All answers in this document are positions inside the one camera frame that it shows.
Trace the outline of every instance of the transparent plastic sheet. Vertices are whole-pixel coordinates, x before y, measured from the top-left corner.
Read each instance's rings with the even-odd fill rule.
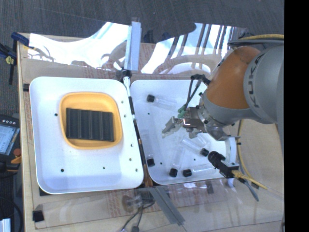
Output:
[[[132,79],[188,79],[195,73],[210,76],[229,50],[227,41],[238,38],[245,31],[246,29],[235,27],[196,23],[196,29],[187,35],[167,37],[168,39],[157,43],[142,41],[139,68],[136,73],[133,73]],[[105,23],[98,33],[87,39],[30,34],[29,45],[39,50],[20,48],[23,84],[30,84],[38,76],[120,80],[120,67],[125,62],[127,34],[128,25],[114,23]],[[25,93],[24,96],[30,167],[31,172],[35,173],[31,106],[28,94]],[[257,127],[253,123],[248,131],[252,133],[257,130]],[[271,130],[267,128],[266,132],[269,132],[269,135],[274,133],[274,128]],[[271,187],[269,190],[256,191],[259,202],[256,202],[248,188],[238,181],[220,179],[167,185],[165,189],[168,190],[172,202],[183,216],[184,224],[181,226],[170,224],[164,212],[156,204],[145,211],[140,229],[143,231],[160,231],[161,228],[168,228],[169,231],[210,231],[281,220],[284,210],[283,179],[280,178],[283,175],[282,155],[281,151],[276,150],[274,156],[277,159],[274,162],[271,162],[274,159],[265,161],[262,157],[266,155],[265,151],[269,147],[277,149],[278,144],[277,140],[273,143],[272,139],[262,142],[264,136],[261,135],[257,139],[250,138],[247,141],[248,144],[259,145],[247,152],[253,175]],[[263,149],[263,154],[256,155],[257,148]],[[267,175],[269,166],[274,166],[272,169],[274,175]],[[31,177],[31,182],[33,210],[42,208],[45,218],[44,221],[35,223],[36,228],[52,229],[57,226],[84,223],[91,226],[87,222],[103,220],[112,227],[110,231],[120,231],[118,229],[121,229],[121,222],[124,224],[136,210],[135,208],[132,212],[111,215],[110,208],[106,209],[117,203],[119,209],[124,210],[120,201],[123,196],[134,197],[136,194],[134,190],[41,196],[34,175]]]

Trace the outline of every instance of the black vial cap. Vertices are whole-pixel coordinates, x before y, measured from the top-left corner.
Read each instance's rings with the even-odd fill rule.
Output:
[[[190,169],[183,170],[183,176],[184,177],[189,177],[191,175],[192,175],[192,171]]]
[[[169,171],[169,176],[170,177],[176,177],[177,176],[177,172],[178,172],[177,169],[171,168],[170,171]]]
[[[155,162],[154,162],[154,161],[155,161],[155,160],[154,160],[153,158],[147,159],[147,165],[148,165],[148,167],[154,166],[154,165],[155,165]]]
[[[205,149],[205,148],[202,148],[200,153],[201,153],[201,155],[203,155],[203,156],[206,157],[206,156],[208,156],[208,154],[209,154],[209,150],[207,150],[207,149]]]
[[[154,102],[155,101],[155,97],[153,95],[148,95],[147,96],[147,101],[148,102]]]

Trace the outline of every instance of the black clamp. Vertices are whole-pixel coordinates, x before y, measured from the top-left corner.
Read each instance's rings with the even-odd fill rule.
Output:
[[[0,43],[0,57],[4,58],[5,61],[11,66],[10,68],[10,76],[9,76],[9,85],[12,85],[13,82],[13,74],[14,74],[14,67],[17,64],[17,42],[29,47],[29,39],[25,36],[13,32],[11,34],[11,38],[13,41],[13,47],[10,48],[6,45]]]

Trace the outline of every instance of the dark floor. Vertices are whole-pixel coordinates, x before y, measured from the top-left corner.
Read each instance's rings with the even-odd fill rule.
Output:
[[[129,25],[132,17],[140,18],[142,33],[154,31],[155,41],[163,32],[188,33],[193,23],[284,34],[284,0],[0,0],[0,43],[11,46],[13,31],[88,37],[104,21]],[[18,113],[17,76],[8,85],[9,67],[1,58],[0,115],[7,116]],[[12,200],[13,177],[1,178],[6,174],[0,197]],[[13,217],[9,203],[0,201],[0,215]]]

